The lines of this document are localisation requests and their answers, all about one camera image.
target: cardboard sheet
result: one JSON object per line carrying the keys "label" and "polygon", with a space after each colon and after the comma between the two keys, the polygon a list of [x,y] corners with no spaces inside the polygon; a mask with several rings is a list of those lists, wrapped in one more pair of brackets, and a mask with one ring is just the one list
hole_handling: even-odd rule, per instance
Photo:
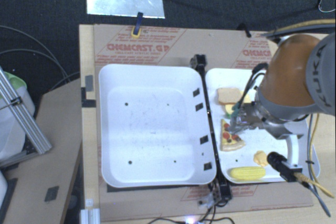
{"label": "cardboard sheet", "polygon": [[[134,39],[131,29],[120,25],[93,27],[101,221],[204,214],[206,208],[198,201],[209,193],[206,185],[116,189],[106,184],[100,164],[98,73],[109,63],[188,66],[195,54],[206,54],[207,70],[251,69],[257,63],[269,62],[276,46],[269,47],[260,32],[251,32],[252,37],[247,38],[245,32],[234,30],[142,27],[141,36]],[[312,206],[310,194],[296,183],[233,186],[232,194],[233,199],[219,212]]]}

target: black cable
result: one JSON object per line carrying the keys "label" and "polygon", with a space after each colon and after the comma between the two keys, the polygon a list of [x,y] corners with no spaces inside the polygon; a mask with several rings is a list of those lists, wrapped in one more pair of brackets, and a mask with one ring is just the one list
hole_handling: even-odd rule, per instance
{"label": "black cable", "polygon": [[171,223],[176,223],[176,224],[186,224],[185,221],[175,221],[175,220],[172,220],[172,219],[167,219],[167,218],[155,218],[154,220],[148,222],[148,224],[152,224],[158,220],[163,220],[163,221],[168,221],[168,222],[171,222]]}
{"label": "black cable", "polygon": [[309,189],[314,195],[315,197],[318,199],[323,211],[325,212],[325,214],[328,217],[331,217],[330,211],[327,208],[327,206],[325,205],[324,201],[322,200],[322,198],[320,197],[320,195],[317,193],[317,191],[315,191],[307,182],[302,182],[301,185],[307,189]]}
{"label": "black cable", "polygon": [[210,214],[211,209],[212,209],[212,207],[210,207],[210,208],[208,209],[208,211],[205,213],[204,217],[201,218],[201,219],[199,220],[199,222],[203,222],[204,219],[206,219],[206,217]]}
{"label": "black cable", "polygon": [[[27,34],[26,32],[23,32],[21,30],[18,30],[16,28],[13,28],[13,27],[9,27],[9,26],[5,26],[5,25],[0,25],[0,28],[4,28],[4,29],[7,29],[7,30],[11,30],[11,31],[14,31],[14,32],[17,32],[17,33],[20,33],[30,39],[32,39],[33,41],[35,41],[36,43],[38,43],[41,47],[43,47],[50,55],[51,57],[53,58],[53,60],[55,60],[56,64],[60,65],[59,61],[57,60],[57,58],[55,57],[55,55],[47,48],[47,46],[45,46],[41,41],[37,40],[35,37]],[[65,78],[68,74],[64,71],[62,71],[62,75],[63,77]]]}
{"label": "black cable", "polygon": [[216,215],[216,206],[214,206],[214,212],[212,213],[212,218],[211,218],[209,224],[211,224],[212,221],[214,221],[214,219],[215,219],[215,215]]}
{"label": "black cable", "polygon": [[303,120],[306,119],[308,116],[309,116],[309,114],[307,114],[307,115],[305,115],[305,116],[303,116],[303,117],[301,117],[301,118],[297,118],[297,119],[295,119],[295,120],[293,120],[293,121],[295,121],[295,122],[303,121]]}
{"label": "black cable", "polygon": [[226,205],[227,205],[227,202],[225,202],[224,204],[220,204],[220,203],[216,204],[217,207],[224,207]]}
{"label": "black cable", "polygon": [[57,86],[59,86],[63,81],[65,81],[65,80],[69,79],[70,77],[75,76],[75,75],[77,75],[77,74],[79,74],[79,73],[80,73],[80,72],[75,72],[75,73],[72,73],[72,74],[70,74],[69,76],[67,76],[67,77],[65,77],[65,78],[63,78],[63,79],[61,79],[59,82],[57,82],[54,86],[52,86],[52,87],[50,88],[50,91],[52,91],[54,88],[56,88]]}
{"label": "black cable", "polygon": [[268,63],[266,63],[266,62],[259,63],[252,70],[252,75],[250,76],[250,78],[248,79],[248,82],[246,83],[243,95],[241,96],[241,99],[237,102],[237,109],[240,109],[247,92],[250,90],[251,85],[253,85],[253,83],[255,82],[255,80],[254,80],[255,74],[258,73],[263,68],[265,68],[267,70]]}
{"label": "black cable", "polygon": [[254,83],[255,83],[256,80],[257,80],[257,78],[258,78],[259,76],[264,76],[264,75],[265,75],[265,73],[258,73],[258,74],[252,79],[252,81],[251,81],[251,83],[250,83],[250,89],[253,87]]}
{"label": "black cable", "polygon": [[221,220],[229,220],[232,224],[235,224],[235,222],[233,221],[232,218],[228,218],[228,217],[224,217],[224,218],[217,218],[217,219],[214,219],[214,221],[221,221]]}
{"label": "black cable", "polygon": [[4,54],[8,54],[8,53],[11,53],[11,52],[19,52],[19,51],[23,51],[23,52],[31,52],[33,54],[39,54],[39,55],[42,55],[43,57],[49,59],[50,61],[52,61],[54,64],[56,64],[59,69],[61,70],[62,74],[63,74],[63,77],[66,79],[66,76],[64,76],[64,74],[67,74],[64,70],[64,68],[59,64],[59,62],[57,60],[55,60],[54,58],[44,54],[43,52],[40,52],[40,51],[37,51],[37,50],[30,50],[30,49],[11,49],[11,50],[5,50],[5,51],[2,51],[0,52],[0,55],[4,55]]}

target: black metal bracket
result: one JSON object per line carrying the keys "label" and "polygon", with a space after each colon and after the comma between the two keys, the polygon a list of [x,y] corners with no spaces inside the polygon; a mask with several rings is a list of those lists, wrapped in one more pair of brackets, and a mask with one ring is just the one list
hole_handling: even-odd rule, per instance
{"label": "black metal bracket", "polygon": [[245,33],[246,33],[246,36],[247,36],[248,38],[250,38],[250,37],[252,36],[251,33],[250,33],[250,31],[249,31],[248,28],[247,28],[247,25],[244,24],[244,23],[241,23],[240,25],[238,25],[238,27],[237,27],[236,30],[244,30]]}
{"label": "black metal bracket", "polygon": [[11,101],[10,101],[10,104],[1,107],[0,110],[1,110],[1,109],[5,109],[5,108],[7,108],[7,107],[9,107],[9,106],[11,106],[11,105],[14,106],[14,105],[18,105],[18,104],[21,104],[21,103],[22,103],[22,99],[21,99],[21,97],[17,97],[17,98],[14,98],[13,100],[11,100]]}
{"label": "black metal bracket", "polygon": [[82,108],[95,108],[96,101],[86,98],[86,88],[81,88],[81,97],[82,97]]}
{"label": "black metal bracket", "polygon": [[206,111],[208,115],[208,121],[209,121],[209,127],[210,127],[210,134],[212,139],[212,145],[214,148],[215,153],[215,161],[216,161],[216,179],[219,184],[219,191],[221,196],[221,202],[227,203],[229,200],[232,199],[231,189],[230,189],[230,183],[229,181],[224,177],[222,170],[221,170],[221,163],[219,162],[219,155],[218,150],[216,146],[216,137],[214,132],[214,126],[212,124],[212,117],[211,117],[211,110],[210,110],[210,103],[209,103],[209,97],[208,97],[208,91],[206,87],[205,82],[205,66],[207,65],[207,60],[205,55],[195,55],[190,60],[190,67],[195,69],[202,78],[202,85],[204,90],[204,98],[205,98],[205,104],[206,104]]}

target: white plate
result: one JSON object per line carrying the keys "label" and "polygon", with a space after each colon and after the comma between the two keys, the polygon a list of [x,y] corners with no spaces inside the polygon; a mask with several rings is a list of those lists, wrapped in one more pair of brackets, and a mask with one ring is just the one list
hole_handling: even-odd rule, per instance
{"label": "white plate", "polygon": [[[220,150],[221,140],[221,119],[225,119],[229,123],[230,119],[225,117],[224,107],[218,103],[217,89],[226,88],[238,88],[241,91],[244,90],[245,85],[251,75],[251,70],[246,69],[221,69],[215,68],[208,71],[206,74],[206,84],[209,96],[209,102],[211,107],[211,115],[213,120],[214,132],[216,136],[216,144],[218,148],[218,155],[220,159],[220,168],[224,176],[231,182],[237,184],[244,183],[269,183],[269,182],[282,182],[284,179],[280,177],[279,173],[274,170],[270,165],[265,167],[266,176],[260,180],[254,181],[239,181],[230,176],[230,170],[235,167],[242,166],[258,166],[254,161],[254,154],[257,151],[264,151],[267,155],[272,152],[278,152],[279,154],[287,157],[288,148],[286,140],[276,140],[265,130],[245,130],[241,135],[246,145],[236,151],[223,152]],[[256,81],[256,85],[259,85],[262,80],[262,76],[259,76]],[[255,90],[249,90],[248,95],[251,100],[254,100]],[[298,139],[299,152],[298,154],[299,164],[303,166],[303,173],[308,175],[307,164],[307,124],[305,121],[290,123],[286,127],[293,131],[293,133],[302,133],[304,136]],[[319,173],[319,164],[315,152],[313,152],[313,160],[316,163],[316,171]]]}
{"label": "white plate", "polygon": [[[214,179],[202,80],[195,70],[107,65],[99,87],[102,174],[109,185],[198,185]],[[201,143],[202,137],[208,142]]]}

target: white object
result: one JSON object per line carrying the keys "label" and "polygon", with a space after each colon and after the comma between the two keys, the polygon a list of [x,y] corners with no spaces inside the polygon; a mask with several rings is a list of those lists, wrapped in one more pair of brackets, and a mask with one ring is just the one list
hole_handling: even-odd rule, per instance
{"label": "white object", "polygon": [[81,224],[100,224],[100,210],[94,208],[91,210],[83,209],[80,211]]}
{"label": "white object", "polygon": [[[99,87],[102,175],[109,185],[198,185],[214,179],[202,80],[195,70],[107,65]],[[203,137],[208,141],[201,143]]]}
{"label": "white object", "polygon": [[[31,115],[35,106],[27,89],[22,86],[16,90],[24,105]],[[3,98],[0,99],[0,108],[6,105]],[[0,161],[3,161],[22,151],[25,143],[25,132],[19,122],[10,111],[9,107],[0,110]]]}
{"label": "white object", "polygon": [[7,188],[8,188],[8,183],[6,179],[4,178],[3,174],[0,172],[0,207],[4,201]]}
{"label": "white object", "polygon": [[[206,85],[208,90],[209,102],[211,107],[211,115],[213,120],[216,144],[220,160],[220,168],[224,176],[231,182],[237,184],[244,183],[270,183],[285,181],[280,177],[279,173],[270,165],[265,168],[266,176],[256,181],[238,181],[230,176],[230,170],[242,166],[258,166],[254,161],[254,154],[257,151],[264,151],[267,155],[275,151],[286,158],[291,164],[298,164],[303,167],[303,173],[308,175],[307,165],[307,123],[306,121],[291,122],[286,124],[286,128],[292,133],[304,134],[300,139],[297,136],[291,136],[287,140],[277,140],[270,135],[266,130],[245,130],[240,138],[243,139],[246,145],[236,151],[224,152],[220,150],[221,139],[221,119],[225,119],[228,123],[230,119],[226,118],[224,107],[218,103],[217,89],[222,87],[238,88],[244,90],[246,83],[251,75],[251,70],[246,69],[222,69],[214,68],[206,74]],[[259,76],[256,85],[262,81],[262,76]],[[248,91],[251,100],[254,100],[255,90]],[[316,172],[319,173],[320,167],[317,161],[315,151],[313,152],[313,161],[315,162]]]}

